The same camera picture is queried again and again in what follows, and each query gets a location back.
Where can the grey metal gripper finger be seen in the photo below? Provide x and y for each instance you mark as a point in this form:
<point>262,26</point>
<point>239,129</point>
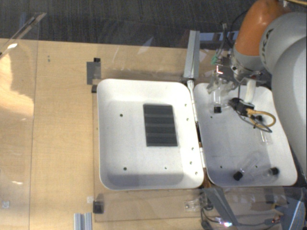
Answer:
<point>228,86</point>
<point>211,84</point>

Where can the small clear plastic tube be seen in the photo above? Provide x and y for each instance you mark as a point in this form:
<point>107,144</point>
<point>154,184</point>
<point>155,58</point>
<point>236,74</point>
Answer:
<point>265,138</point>

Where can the clear bottle with black cap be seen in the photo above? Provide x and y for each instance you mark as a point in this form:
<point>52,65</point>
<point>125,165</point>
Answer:
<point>217,105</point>
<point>243,169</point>
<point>273,171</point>

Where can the black cylinder on white bracket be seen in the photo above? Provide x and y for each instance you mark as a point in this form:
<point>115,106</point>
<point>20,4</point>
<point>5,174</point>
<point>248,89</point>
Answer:
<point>242,106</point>

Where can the black ribbed rectangular rack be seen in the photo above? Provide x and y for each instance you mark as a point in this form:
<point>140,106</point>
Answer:
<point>160,126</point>

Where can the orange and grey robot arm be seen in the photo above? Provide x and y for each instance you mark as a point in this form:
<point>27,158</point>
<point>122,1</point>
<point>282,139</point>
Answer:
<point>283,56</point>

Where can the white plastic tray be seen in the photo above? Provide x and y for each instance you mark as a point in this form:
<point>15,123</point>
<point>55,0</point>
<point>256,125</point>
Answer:
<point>134,162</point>
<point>230,147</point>

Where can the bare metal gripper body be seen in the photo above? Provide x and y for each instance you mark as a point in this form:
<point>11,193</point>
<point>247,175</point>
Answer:
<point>227,71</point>

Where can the clear plastic bottle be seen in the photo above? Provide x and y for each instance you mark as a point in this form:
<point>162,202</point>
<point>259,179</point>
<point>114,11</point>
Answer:
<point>194,203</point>

